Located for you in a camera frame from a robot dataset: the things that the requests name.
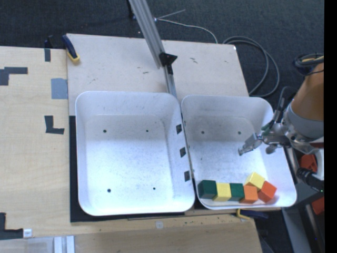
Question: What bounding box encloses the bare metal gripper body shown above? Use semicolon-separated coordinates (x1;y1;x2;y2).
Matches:
262;122;318;155

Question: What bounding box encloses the white plastic tray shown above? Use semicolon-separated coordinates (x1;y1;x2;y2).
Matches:
181;94;298;211
75;90;196;217

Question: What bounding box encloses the yellow cube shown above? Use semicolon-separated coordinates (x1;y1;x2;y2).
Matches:
213;182;232;202
244;171;266;191

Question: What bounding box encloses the orange cube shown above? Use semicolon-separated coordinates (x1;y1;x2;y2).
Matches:
257;180;278;203
240;184;259;205

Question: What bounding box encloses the dark green cube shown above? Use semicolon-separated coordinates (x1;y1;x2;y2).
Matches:
229;183;246;202
197;180;218;200

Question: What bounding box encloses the thin black and white rod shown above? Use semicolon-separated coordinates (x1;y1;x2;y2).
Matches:
164;64;197;187

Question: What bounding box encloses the black cylinder on white bracket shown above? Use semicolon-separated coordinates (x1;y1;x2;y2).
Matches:
296;138;324;192

